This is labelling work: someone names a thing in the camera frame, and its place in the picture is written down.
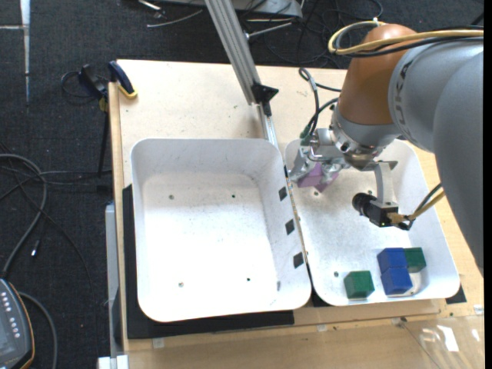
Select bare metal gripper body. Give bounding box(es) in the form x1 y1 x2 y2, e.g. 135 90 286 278
294 127 386 171

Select blue cube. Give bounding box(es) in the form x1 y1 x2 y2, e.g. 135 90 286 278
376 247 409 274
380 267 414 297

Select black cylinder on white bracket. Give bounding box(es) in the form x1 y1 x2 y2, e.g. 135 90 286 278
352 161 401 229

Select white plastic tray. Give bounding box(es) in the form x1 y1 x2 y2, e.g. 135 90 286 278
129 138 312 323
284 138 461 308

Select pale wood board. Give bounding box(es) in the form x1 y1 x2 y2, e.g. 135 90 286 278
115 58 484 352

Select white cube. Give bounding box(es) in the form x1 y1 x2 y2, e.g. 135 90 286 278
388 271 424 298

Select purple cube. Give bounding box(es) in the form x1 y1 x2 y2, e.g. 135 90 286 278
298 163 340 194

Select green cube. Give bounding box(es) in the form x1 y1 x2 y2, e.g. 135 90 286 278
403 247 427 273
343 270 376 300

